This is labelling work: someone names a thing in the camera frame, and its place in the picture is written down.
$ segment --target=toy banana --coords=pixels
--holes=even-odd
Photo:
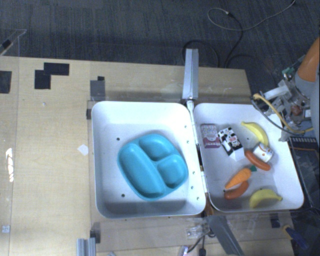
[[[256,122],[241,122],[241,125],[247,127],[251,132],[253,132],[262,144],[269,146],[268,136],[259,124]]]
[[[252,194],[249,200],[250,208],[257,207],[261,201],[266,199],[282,200],[281,196],[278,196],[272,189],[260,189]]]

